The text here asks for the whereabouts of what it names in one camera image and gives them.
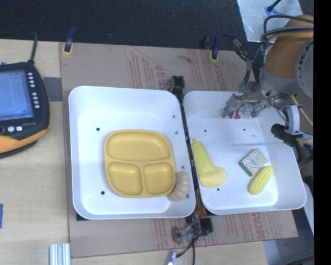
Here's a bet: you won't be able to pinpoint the black cylinder on white bracket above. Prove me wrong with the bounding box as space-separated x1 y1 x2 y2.
270 104 305 147

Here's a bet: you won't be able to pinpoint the yellow toy corn cob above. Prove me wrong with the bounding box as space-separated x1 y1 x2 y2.
248 165 274 196

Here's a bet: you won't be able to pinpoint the white plastic tray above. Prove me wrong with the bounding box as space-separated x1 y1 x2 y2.
68 85 197 221
183 90 307 216

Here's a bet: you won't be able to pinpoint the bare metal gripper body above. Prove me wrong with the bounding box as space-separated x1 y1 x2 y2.
241 81 291 110

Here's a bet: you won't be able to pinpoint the yellow squeeze bottle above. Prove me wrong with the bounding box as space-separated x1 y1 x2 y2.
191 137 217 179

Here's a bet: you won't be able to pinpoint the brown cardboard board, red print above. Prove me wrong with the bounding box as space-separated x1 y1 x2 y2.
58 42 300 259

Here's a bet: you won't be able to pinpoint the red and white packet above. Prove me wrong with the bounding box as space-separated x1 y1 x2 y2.
229 106 255 120

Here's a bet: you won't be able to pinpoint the black block with thin wires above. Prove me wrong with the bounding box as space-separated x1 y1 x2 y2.
169 75 186 93
199 216 214 236

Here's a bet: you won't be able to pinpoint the yellow divided plate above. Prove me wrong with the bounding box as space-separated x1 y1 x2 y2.
103 129 177 199

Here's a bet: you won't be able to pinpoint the beige toy pumpkin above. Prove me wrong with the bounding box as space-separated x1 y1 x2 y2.
166 171 191 203

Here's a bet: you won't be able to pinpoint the thin black and white rod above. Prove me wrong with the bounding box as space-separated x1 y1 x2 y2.
177 91 204 218

